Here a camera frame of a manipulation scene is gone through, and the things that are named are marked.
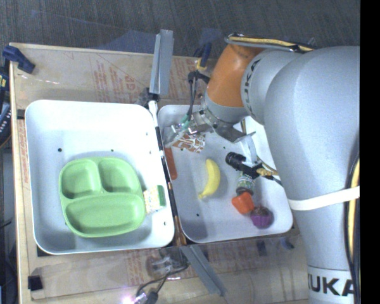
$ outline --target gray carpet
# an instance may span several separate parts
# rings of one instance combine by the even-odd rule
[[[152,53],[160,29],[174,31],[174,54],[181,56],[210,41],[217,58],[223,36],[234,31],[318,47],[359,45],[360,0],[0,0],[0,64],[9,42]]]

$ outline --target green plate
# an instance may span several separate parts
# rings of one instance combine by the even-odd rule
[[[137,229],[146,216],[139,178],[125,160],[92,157],[67,163],[59,177],[67,226],[78,236],[116,236]]]

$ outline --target clamp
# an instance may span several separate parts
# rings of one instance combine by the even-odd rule
[[[6,91],[10,90],[9,70],[10,61],[18,62],[18,68],[21,71],[31,74],[34,71],[35,65],[31,63],[21,51],[7,45],[3,50],[4,65],[0,66],[0,114],[3,109],[4,98]]]

